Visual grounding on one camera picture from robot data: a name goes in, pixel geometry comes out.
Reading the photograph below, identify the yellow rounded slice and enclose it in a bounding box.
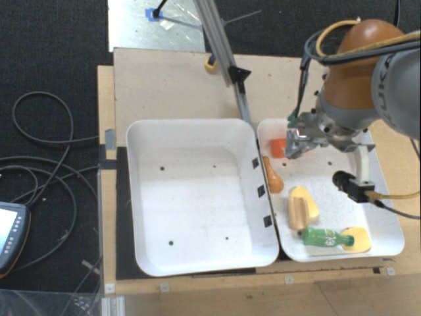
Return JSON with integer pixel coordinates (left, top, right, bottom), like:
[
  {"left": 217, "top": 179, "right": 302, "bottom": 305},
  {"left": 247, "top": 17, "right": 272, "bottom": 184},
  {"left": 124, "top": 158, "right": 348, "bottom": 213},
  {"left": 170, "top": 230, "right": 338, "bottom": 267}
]
[{"left": 339, "top": 226, "right": 372, "bottom": 254}]

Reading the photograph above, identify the yellow wedge slice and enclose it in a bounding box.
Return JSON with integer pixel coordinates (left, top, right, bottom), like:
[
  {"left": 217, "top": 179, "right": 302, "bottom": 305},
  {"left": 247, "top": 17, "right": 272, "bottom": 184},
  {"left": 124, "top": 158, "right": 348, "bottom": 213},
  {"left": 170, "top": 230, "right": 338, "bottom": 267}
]
[{"left": 289, "top": 185, "right": 320, "bottom": 220}]

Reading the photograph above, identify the orange-red cube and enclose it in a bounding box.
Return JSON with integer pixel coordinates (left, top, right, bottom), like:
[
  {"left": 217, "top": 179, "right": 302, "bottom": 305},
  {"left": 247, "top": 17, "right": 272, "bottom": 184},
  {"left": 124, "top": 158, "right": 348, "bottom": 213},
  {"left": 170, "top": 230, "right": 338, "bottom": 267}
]
[{"left": 270, "top": 138, "right": 291, "bottom": 159}]

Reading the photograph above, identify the green plastic bottle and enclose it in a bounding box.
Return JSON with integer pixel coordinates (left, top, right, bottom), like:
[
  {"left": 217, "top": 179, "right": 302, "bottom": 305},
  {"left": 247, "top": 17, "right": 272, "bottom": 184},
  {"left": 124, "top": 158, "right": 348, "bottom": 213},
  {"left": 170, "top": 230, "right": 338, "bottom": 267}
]
[{"left": 302, "top": 226, "right": 356, "bottom": 248}]

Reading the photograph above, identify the white plastic tray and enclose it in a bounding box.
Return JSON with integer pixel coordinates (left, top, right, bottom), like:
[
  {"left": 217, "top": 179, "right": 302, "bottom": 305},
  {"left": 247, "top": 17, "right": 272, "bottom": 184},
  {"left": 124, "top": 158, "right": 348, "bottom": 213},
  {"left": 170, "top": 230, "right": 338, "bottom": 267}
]
[
  {"left": 126, "top": 118, "right": 281, "bottom": 278},
  {"left": 256, "top": 117, "right": 406, "bottom": 263}
]

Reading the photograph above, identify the black cylinder on white bracket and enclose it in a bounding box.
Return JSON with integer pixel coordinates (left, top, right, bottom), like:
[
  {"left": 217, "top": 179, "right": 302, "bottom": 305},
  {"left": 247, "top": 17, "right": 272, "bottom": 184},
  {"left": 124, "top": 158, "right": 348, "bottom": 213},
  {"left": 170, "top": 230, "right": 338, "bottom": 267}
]
[{"left": 332, "top": 144, "right": 376, "bottom": 204}]

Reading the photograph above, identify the orange carrot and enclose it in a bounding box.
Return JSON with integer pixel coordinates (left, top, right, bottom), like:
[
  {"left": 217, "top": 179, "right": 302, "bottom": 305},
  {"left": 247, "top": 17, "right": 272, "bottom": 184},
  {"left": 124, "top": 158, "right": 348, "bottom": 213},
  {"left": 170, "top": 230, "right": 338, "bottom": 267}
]
[{"left": 262, "top": 155, "right": 285, "bottom": 194}]

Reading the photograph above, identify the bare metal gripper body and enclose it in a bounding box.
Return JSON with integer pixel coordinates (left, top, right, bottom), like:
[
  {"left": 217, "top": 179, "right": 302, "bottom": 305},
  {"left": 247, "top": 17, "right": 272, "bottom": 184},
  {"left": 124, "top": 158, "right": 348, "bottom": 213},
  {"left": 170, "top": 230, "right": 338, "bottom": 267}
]
[{"left": 288, "top": 111, "right": 362, "bottom": 153}]

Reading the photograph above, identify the pale wood board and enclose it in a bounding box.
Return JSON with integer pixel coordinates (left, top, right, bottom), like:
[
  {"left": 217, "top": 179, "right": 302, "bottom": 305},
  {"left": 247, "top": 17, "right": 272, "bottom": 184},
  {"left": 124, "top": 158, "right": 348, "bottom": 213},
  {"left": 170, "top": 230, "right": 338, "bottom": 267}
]
[{"left": 113, "top": 47, "right": 421, "bottom": 275}]

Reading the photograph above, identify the tan bread bun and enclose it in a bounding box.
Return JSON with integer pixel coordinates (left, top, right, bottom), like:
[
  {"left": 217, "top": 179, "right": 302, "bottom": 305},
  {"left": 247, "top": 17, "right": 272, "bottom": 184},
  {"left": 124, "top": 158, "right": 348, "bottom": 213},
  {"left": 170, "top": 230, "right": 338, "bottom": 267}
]
[{"left": 287, "top": 196, "right": 311, "bottom": 231}]

